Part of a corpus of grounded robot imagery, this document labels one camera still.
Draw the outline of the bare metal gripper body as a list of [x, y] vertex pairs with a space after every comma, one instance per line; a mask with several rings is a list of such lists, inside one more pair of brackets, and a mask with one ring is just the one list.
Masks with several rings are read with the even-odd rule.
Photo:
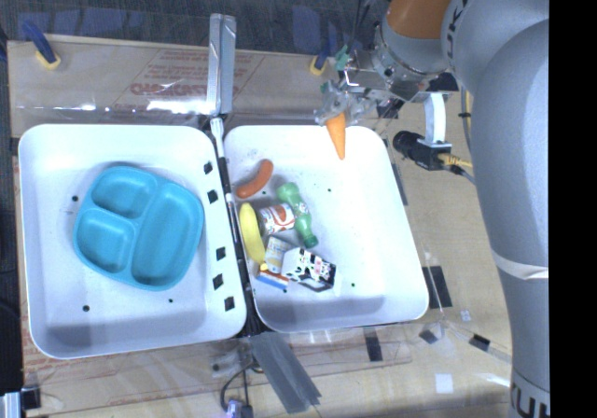
[[339, 89], [378, 102], [392, 98], [410, 102], [425, 91], [433, 79], [433, 74], [395, 62], [392, 56], [378, 49], [356, 49], [340, 74]]

